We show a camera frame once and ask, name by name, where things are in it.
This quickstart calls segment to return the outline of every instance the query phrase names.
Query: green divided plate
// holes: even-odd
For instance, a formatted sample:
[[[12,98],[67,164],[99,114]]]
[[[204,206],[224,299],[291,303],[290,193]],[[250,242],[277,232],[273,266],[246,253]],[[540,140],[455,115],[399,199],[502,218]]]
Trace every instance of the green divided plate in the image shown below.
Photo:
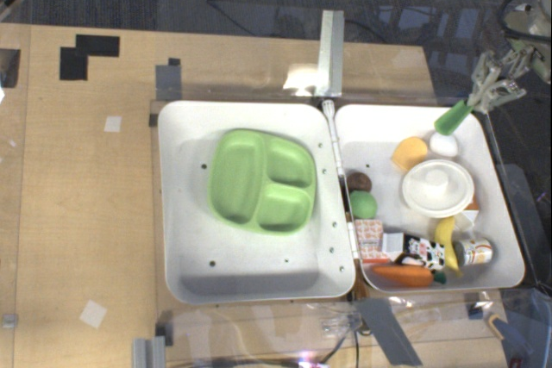
[[[216,147],[208,200],[216,216],[233,226],[267,234],[291,234],[311,218],[317,175],[311,154],[292,141],[237,129]]]

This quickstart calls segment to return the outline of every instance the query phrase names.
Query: white tag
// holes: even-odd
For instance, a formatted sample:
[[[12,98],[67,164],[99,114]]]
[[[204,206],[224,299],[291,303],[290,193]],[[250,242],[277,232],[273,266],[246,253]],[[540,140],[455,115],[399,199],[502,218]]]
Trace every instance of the white tag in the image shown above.
[[[98,329],[102,325],[106,313],[107,309],[105,307],[94,301],[88,301],[79,319],[85,324]]]
[[[104,132],[121,132],[121,116],[108,116],[105,120]]]

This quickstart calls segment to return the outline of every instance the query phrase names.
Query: toy banana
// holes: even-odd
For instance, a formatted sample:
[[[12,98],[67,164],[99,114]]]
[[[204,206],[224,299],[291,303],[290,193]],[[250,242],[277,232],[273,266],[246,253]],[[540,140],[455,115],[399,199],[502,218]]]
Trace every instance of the toy banana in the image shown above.
[[[453,216],[441,219],[435,231],[435,242],[445,247],[445,265],[458,273],[460,272],[458,259],[456,258],[455,249],[452,247],[452,231],[454,228],[455,218]]]

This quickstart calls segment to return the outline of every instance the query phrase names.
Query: small box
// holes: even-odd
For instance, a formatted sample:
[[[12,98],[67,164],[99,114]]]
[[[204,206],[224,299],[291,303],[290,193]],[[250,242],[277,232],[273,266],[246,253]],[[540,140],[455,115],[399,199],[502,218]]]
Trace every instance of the small box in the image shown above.
[[[418,256],[430,270],[441,270],[445,265],[443,245],[410,234],[384,234],[382,251],[391,261],[395,261],[403,254]]]
[[[475,225],[475,218],[480,213],[480,206],[475,199],[475,195],[472,198],[472,202],[460,212],[458,215],[455,215],[455,225],[460,229],[461,232],[466,232]]]
[[[354,220],[356,237],[359,241],[359,251],[363,264],[389,262],[389,258],[381,251],[383,224],[379,220]]]

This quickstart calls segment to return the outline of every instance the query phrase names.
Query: colorful package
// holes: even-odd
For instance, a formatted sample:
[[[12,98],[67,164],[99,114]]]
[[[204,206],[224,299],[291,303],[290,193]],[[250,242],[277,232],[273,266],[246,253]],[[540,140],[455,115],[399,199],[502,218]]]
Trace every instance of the colorful package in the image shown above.
[[[381,251],[383,224],[379,220],[354,220],[356,237],[359,241],[359,252],[362,263],[375,264],[389,262]]]
[[[445,247],[432,240],[410,234],[384,234],[382,251],[393,262],[404,263],[405,255],[419,259],[430,270],[441,270],[445,265]]]

